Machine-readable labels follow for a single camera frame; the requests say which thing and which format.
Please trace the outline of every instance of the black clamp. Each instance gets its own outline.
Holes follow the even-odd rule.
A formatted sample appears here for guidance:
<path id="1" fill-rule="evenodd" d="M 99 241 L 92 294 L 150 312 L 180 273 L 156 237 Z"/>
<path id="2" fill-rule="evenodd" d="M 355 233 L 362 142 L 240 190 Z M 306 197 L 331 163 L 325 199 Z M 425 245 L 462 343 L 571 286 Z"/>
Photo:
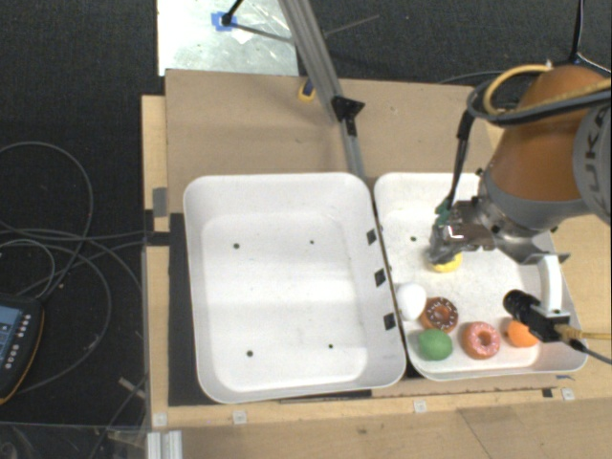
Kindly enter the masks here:
<path id="1" fill-rule="evenodd" d="M 346 123 L 346 129 L 349 136 L 357 137 L 357 126 L 355 125 L 355 117 L 365 107 L 363 102 L 358 102 L 350 98 L 335 96 L 332 98 L 332 108 L 336 113 L 338 121 L 343 120 Z"/>

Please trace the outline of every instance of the black handheld device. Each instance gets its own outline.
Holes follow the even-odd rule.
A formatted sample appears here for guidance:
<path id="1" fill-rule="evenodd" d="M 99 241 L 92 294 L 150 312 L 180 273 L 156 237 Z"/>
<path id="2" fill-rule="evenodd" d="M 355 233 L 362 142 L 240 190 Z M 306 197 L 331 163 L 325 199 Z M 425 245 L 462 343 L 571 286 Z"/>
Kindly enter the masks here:
<path id="1" fill-rule="evenodd" d="M 44 321 L 42 304 L 0 295 L 0 404 L 15 393 L 30 369 Z"/>

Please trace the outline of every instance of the black carpet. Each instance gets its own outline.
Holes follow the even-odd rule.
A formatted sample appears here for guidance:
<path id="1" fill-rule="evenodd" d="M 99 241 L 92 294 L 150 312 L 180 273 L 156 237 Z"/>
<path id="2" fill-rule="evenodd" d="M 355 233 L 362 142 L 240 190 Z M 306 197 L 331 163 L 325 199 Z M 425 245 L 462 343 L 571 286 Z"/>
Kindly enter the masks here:
<path id="1" fill-rule="evenodd" d="M 339 75 L 438 81 L 516 64 L 560 61 L 571 48 L 578 0 L 312 0 Z M 586 0 L 582 52 L 610 67 L 611 0 Z M 156 0 L 0 0 L 0 149 L 50 142 L 87 170 L 96 197 L 90 234 L 142 230 L 140 97 L 159 94 Z M 0 156 L 0 219 L 20 228 L 79 233 L 88 209 L 79 172 L 61 155 L 21 147 Z M 138 235 L 105 241 L 137 241 Z M 83 253 L 98 252 L 85 247 Z M 0 292 L 45 273 L 32 249 L 0 257 Z M 121 252 L 140 272 L 140 249 Z M 64 256 L 58 261 L 66 262 Z M 105 338 L 74 372 L 0 407 L 0 421 L 104 425 L 143 374 L 141 297 L 109 257 L 96 260 L 113 295 Z M 73 269 L 48 305 L 44 339 L 24 388 L 79 359 L 105 318 L 103 284 Z M 119 416 L 135 424 L 138 399 Z"/>

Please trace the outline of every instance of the white egg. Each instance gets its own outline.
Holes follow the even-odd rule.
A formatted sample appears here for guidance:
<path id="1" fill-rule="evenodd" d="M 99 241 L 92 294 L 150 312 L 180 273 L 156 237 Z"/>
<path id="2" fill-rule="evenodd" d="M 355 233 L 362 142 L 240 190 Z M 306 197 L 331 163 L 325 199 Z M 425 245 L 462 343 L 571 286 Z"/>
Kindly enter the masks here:
<path id="1" fill-rule="evenodd" d="M 405 321 L 418 319 L 427 303 L 427 294 L 423 286 L 416 282 L 402 284 L 395 293 L 400 316 Z"/>

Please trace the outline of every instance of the white tray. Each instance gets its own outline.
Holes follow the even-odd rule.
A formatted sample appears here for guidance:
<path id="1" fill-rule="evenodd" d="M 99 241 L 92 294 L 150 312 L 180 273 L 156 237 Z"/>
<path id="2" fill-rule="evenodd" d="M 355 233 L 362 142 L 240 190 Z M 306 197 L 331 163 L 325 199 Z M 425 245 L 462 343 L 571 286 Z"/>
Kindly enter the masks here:
<path id="1" fill-rule="evenodd" d="M 184 208 L 197 373 L 210 398 L 370 389 L 403 375 L 405 350 L 361 180 L 202 177 L 187 187 Z"/>
<path id="2" fill-rule="evenodd" d="M 391 173 L 382 176 L 375 185 L 374 197 L 379 213 L 382 238 L 397 286 L 416 282 L 425 287 L 429 297 L 442 296 L 454 303 L 459 324 L 449 334 L 453 352 L 443 361 L 428 361 L 419 352 L 418 335 L 423 326 L 418 321 L 404 322 L 406 346 L 410 361 L 425 377 L 434 381 L 465 378 L 527 374 L 534 372 L 567 372 L 577 370 L 586 356 L 564 343 L 539 343 L 535 347 L 512 347 L 503 336 L 510 316 L 504 310 L 504 295 L 519 289 L 540 296 L 540 280 L 536 266 L 519 266 L 501 251 L 463 253 L 460 269 L 453 273 L 436 273 L 426 260 L 434 209 L 448 194 L 449 174 Z M 462 175 L 456 199 L 476 195 L 478 177 Z M 553 250 L 548 233 L 540 235 L 538 245 Z M 572 323 L 578 318 L 563 281 L 563 309 L 571 314 Z M 470 321 L 482 320 L 502 334 L 498 354 L 485 361 L 468 357 L 460 344 L 461 331 Z"/>

